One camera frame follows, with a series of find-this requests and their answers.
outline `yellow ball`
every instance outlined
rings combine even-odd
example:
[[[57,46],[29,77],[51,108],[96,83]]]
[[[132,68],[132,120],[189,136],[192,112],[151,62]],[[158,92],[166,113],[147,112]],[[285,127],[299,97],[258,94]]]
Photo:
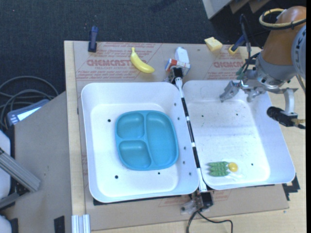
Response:
[[[238,165],[237,165],[236,163],[234,163],[234,162],[230,162],[230,163],[228,164],[228,168],[229,168],[229,170],[230,170],[231,172],[236,172],[236,171],[238,171],[238,169],[239,169]]]

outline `blue plate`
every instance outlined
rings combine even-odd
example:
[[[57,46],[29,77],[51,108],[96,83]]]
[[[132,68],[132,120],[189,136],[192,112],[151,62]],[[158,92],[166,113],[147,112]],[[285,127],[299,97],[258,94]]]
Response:
[[[118,117],[115,138],[119,158],[133,170],[156,170],[178,159],[178,142],[171,119],[159,111],[132,111]]]

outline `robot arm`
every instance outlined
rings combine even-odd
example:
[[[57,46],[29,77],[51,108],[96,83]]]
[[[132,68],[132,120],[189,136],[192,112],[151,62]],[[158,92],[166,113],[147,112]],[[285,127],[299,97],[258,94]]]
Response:
[[[273,24],[264,21],[271,13],[279,13]],[[262,51],[251,56],[245,67],[237,72],[237,80],[240,82],[230,81],[225,92],[220,95],[220,100],[223,102],[234,97],[240,89],[248,95],[248,102],[266,91],[284,94],[285,110],[269,108],[268,116],[286,127],[305,128],[301,125],[304,121],[297,119],[298,115],[294,113],[294,92],[297,89],[281,89],[281,86],[293,77],[297,77],[301,85],[303,79],[306,79],[306,7],[269,10],[262,14],[259,22],[271,30],[267,41]],[[256,60],[255,67],[248,70],[252,59]]]

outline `black floor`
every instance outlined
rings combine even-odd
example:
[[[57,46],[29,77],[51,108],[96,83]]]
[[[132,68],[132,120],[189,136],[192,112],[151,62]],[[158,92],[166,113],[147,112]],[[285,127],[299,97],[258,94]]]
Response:
[[[306,6],[306,0],[271,0],[255,14],[245,5],[233,15],[227,6],[209,20],[202,0],[0,0],[0,85],[27,75],[63,92],[64,41],[88,41],[93,25],[99,28],[98,41],[203,44],[214,36],[233,44],[241,35],[243,13],[262,46],[268,36],[258,23],[262,12],[295,5]],[[28,88],[53,94],[32,79],[0,86],[0,92]],[[0,96],[0,105],[6,101]]]

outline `yellow banana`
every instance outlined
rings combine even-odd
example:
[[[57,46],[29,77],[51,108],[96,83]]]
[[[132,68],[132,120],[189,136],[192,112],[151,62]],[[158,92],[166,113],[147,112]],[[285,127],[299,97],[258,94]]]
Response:
[[[132,48],[132,53],[131,53],[131,62],[132,64],[139,70],[145,73],[152,73],[154,72],[154,68],[146,63],[144,63],[137,53],[135,52],[135,48]]]

